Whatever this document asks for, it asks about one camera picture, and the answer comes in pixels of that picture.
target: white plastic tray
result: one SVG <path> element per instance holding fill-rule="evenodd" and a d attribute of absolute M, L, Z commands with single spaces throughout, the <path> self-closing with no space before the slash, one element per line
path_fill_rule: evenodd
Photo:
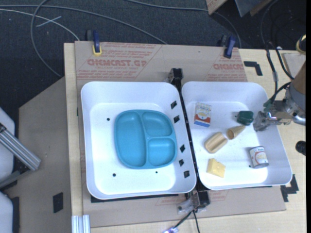
<path fill-rule="evenodd" d="M 292 178 L 292 170 L 277 126 L 256 132 L 253 125 L 237 138 L 229 140 L 216 153 L 204 148 L 204 142 L 216 132 L 226 136 L 226 130 L 240 125 L 236 115 L 239 111 L 252 111 L 254 117 L 263 109 L 268 100 L 265 90 L 256 83 L 228 82 L 188 82 L 182 87 L 182 94 L 190 124 L 190 131 L 198 164 L 199 178 L 207 188 L 221 190 L 230 188 L 270 186 L 287 184 Z M 193 123 L 196 102 L 211 105 L 209 128 Z M 264 146 L 269 166 L 252 168 L 248 150 Z M 207 173 L 207 163 L 215 158 L 226 166 L 225 177 Z"/>
<path fill-rule="evenodd" d="M 86 183 L 94 197 L 104 200 L 177 194 L 187 193 L 195 187 L 196 175 L 185 120 L 179 93 L 174 86 L 164 82 L 89 82 L 82 88 L 81 100 Z M 119 113 L 134 109 L 160 111 L 171 120 L 178 149 L 172 164 L 161 168 L 132 169 L 118 159 L 114 122 Z M 180 119 L 174 123 L 176 116 Z"/>
<path fill-rule="evenodd" d="M 0 229 L 1 233 L 12 233 L 13 204 L 12 201 L 0 192 Z"/>

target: ice cream cone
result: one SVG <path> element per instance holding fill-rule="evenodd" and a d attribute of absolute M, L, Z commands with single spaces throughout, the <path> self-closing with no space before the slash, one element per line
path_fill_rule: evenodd
<path fill-rule="evenodd" d="M 239 135 L 239 133 L 241 133 L 244 129 L 245 129 L 244 125 L 232 127 L 232 128 L 227 130 L 227 137 L 230 140 L 232 140 L 232 139 L 236 138 Z"/>

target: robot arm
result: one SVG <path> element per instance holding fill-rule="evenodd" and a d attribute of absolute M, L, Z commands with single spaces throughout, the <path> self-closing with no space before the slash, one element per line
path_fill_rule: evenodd
<path fill-rule="evenodd" d="M 263 131 L 269 125 L 290 124 L 291 121 L 306 125 L 306 62 L 286 88 L 283 100 L 268 101 L 264 111 L 259 111 L 254 120 L 255 131 Z"/>

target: blue clamp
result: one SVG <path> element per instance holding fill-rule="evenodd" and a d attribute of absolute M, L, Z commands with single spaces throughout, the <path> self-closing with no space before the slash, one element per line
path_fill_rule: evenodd
<path fill-rule="evenodd" d="M 99 35 L 98 32 L 96 30 L 93 31 L 93 40 L 94 40 L 94 45 L 93 47 L 93 54 L 95 56 L 100 56 L 102 54 L 102 48 L 101 48 L 101 44 L 99 42 Z"/>
<path fill-rule="evenodd" d="M 236 38 L 233 37 L 233 36 L 230 36 L 229 39 L 228 39 L 228 42 L 227 42 L 227 48 L 225 49 L 225 52 L 224 52 L 224 57 L 230 59 L 231 58 L 231 55 L 232 55 L 232 50 L 233 50 L 233 47 L 234 47 L 234 44 L 236 43 Z"/>

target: metal bracket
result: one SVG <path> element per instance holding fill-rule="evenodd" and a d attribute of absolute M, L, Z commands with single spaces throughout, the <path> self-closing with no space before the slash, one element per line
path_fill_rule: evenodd
<path fill-rule="evenodd" d="M 186 214 L 195 210 L 200 205 L 199 194 L 195 193 L 186 201 L 177 204 L 177 213 Z"/>
<path fill-rule="evenodd" d="M 89 215 L 71 217 L 71 233 L 90 233 Z"/>
<path fill-rule="evenodd" d="M 29 171 L 36 171 L 39 169 L 41 160 L 27 148 L 25 148 L 21 142 L 12 135 L 6 127 L 0 123 L 0 144 L 3 144 L 15 157 L 17 157 L 29 170 L 25 172 L 15 171 L 5 180 L 0 181 L 0 188 L 16 181 L 20 177 L 24 176 Z"/>

